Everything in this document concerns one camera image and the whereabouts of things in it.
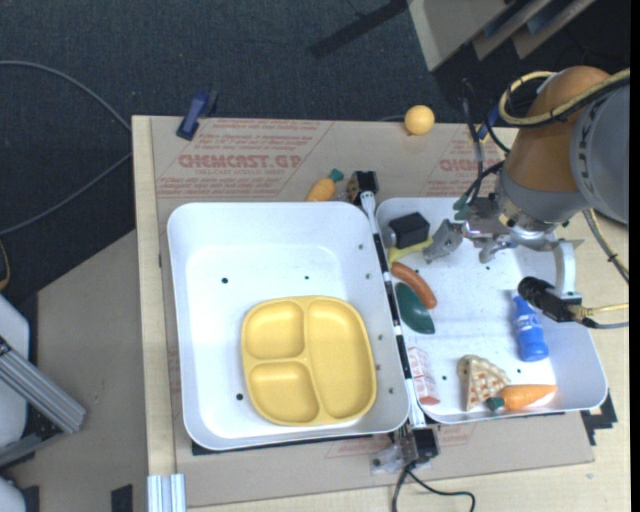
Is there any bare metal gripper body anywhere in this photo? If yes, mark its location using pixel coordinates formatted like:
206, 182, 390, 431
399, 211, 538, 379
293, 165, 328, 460
458, 196, 560, 253

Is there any black cube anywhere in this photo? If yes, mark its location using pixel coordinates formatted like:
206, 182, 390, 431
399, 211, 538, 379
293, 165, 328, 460
388, 211, 432, 250

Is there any orange sausage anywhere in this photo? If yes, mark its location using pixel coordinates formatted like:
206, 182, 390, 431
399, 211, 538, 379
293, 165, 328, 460
390, 260, 438, 310

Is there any white plastic tray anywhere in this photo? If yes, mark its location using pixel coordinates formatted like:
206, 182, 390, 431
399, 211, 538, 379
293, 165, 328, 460
166, 200, 412, 452
374, 195, 610, 426

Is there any thin black and white rod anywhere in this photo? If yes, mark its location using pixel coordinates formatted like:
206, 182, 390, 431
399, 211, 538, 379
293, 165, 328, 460
359, 191, 427, 428

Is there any dark green leaf-shaped toy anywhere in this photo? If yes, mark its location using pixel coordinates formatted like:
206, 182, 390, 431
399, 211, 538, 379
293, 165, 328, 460
394, 281, 437, 336

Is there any blue bottle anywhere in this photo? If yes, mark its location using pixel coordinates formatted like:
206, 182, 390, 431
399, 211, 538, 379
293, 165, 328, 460
511, 294, 550, 363

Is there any yellow ball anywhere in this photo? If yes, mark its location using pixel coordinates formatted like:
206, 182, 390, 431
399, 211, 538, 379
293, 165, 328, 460
403, 104, 436, 136

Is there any small orange carrot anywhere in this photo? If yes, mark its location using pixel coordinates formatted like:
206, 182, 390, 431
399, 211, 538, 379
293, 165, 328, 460
305, 168, 346, 203

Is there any beige pizza slice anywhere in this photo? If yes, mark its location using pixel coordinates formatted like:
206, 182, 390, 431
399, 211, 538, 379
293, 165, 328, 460
456, 354, 511, 413

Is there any long orange carrot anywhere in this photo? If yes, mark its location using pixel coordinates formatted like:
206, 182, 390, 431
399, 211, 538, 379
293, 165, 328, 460
484, 383, 559, 413

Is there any yellow divided plate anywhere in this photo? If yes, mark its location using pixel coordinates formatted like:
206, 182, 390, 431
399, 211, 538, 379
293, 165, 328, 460
240, 294, 378, 428

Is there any brown cardboard board red print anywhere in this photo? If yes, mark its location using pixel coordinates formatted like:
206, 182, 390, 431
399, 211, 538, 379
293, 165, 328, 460
149, 116, 597, 507

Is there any black cylinder on white bracket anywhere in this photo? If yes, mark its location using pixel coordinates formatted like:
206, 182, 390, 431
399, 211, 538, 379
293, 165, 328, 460
516, 238, 585, 324

